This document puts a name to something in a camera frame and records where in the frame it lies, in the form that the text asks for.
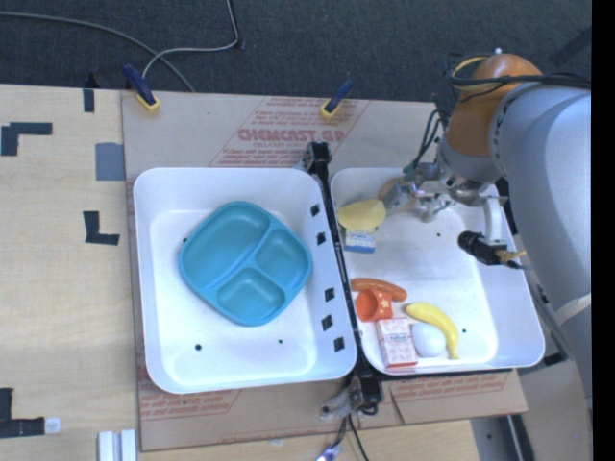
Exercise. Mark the black cylinder on white bracket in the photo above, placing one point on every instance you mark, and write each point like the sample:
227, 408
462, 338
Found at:
480, 248

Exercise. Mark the yellow banana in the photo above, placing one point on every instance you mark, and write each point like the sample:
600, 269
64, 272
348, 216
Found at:
435, 317

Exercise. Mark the pink and white carton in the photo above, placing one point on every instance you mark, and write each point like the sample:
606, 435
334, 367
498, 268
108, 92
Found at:
396, 346

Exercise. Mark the blue divided plate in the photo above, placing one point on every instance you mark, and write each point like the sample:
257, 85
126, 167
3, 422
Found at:
230, 252

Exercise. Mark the blue and white carton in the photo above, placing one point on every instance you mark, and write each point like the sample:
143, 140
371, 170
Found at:
359, 240

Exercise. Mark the yellow round crisp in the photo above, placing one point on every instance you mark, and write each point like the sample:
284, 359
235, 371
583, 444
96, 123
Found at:
361, 214

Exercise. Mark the brown cardboard board red print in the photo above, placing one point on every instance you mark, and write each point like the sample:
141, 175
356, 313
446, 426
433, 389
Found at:
202, 132

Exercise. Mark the orange cup with yellow star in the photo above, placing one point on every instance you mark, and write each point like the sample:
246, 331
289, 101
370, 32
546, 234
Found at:
370, 305

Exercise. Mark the tan round biscuit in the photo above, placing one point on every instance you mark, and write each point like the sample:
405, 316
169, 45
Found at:
386, 187

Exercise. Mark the white egg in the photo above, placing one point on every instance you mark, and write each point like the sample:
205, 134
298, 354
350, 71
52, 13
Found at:
427, 340

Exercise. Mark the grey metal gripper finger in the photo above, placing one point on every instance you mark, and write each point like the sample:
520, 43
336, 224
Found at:
429, 209
397, 199

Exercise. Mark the orange sausage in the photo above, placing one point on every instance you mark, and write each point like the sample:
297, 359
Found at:
377, 286

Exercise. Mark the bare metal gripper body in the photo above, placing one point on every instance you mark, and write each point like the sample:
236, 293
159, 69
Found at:
461, 189

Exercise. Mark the thin black and white rod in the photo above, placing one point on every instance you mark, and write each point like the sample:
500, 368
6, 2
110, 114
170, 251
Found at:
342, 267

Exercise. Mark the white plastic tray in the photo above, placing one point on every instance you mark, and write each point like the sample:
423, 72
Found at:
240, 358
432, 267

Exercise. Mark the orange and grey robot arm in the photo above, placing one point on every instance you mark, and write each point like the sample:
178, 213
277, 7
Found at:
543, 161

